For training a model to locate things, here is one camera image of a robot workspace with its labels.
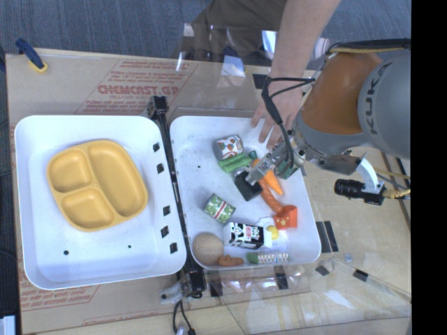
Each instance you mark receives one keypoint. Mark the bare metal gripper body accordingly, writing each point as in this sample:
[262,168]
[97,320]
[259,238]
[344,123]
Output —
[276,159]

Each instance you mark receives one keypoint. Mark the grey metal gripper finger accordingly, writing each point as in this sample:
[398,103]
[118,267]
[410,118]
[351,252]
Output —
[253,176]

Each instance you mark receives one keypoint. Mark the person's forearm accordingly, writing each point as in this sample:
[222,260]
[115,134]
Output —
[307,23]

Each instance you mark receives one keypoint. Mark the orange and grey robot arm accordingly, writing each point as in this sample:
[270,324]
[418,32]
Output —
[335,96]

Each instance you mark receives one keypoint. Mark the person's hand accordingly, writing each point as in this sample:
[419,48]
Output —
[284,100]

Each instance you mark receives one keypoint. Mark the black cube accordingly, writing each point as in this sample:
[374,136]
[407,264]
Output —
[248,191]

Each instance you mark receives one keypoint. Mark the orange carrot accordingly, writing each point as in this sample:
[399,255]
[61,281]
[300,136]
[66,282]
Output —
[274,181]

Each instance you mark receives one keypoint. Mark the green bean pods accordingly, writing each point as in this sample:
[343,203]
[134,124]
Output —
[232,163]

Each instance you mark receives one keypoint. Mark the orange-brown sausage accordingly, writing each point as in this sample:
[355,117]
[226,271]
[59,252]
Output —
[272,199]

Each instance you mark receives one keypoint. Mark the white can with strawberries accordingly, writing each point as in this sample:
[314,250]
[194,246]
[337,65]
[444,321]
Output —
[228,147]

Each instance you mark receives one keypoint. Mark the green and red can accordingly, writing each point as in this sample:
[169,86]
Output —
[219,208]

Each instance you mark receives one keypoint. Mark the orange carton with star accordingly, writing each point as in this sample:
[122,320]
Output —
[286,218]

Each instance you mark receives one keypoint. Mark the black and white milk carton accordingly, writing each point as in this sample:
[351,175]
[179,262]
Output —
[244,235]

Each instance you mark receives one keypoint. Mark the white plastic tray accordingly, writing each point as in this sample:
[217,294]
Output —
[195,152]
[91,257]

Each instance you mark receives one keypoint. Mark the thin black rod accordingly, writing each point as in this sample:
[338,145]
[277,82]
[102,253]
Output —
[176,194]

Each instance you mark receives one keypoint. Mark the green patterned packet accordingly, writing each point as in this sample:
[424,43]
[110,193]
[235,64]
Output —
[269,258]

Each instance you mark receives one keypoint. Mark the beige round bread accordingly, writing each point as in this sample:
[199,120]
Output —
[207,248]

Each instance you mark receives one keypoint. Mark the yellow divided plate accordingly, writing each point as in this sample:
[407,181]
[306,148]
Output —
[104,173]

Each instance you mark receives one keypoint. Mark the person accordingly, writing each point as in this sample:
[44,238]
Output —
[244,5]

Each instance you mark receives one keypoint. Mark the brown cardboard board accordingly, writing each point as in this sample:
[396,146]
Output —
[70,86]

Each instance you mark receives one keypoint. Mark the black cylinder on white bracket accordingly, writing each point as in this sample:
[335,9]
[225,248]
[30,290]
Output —
[351,188]

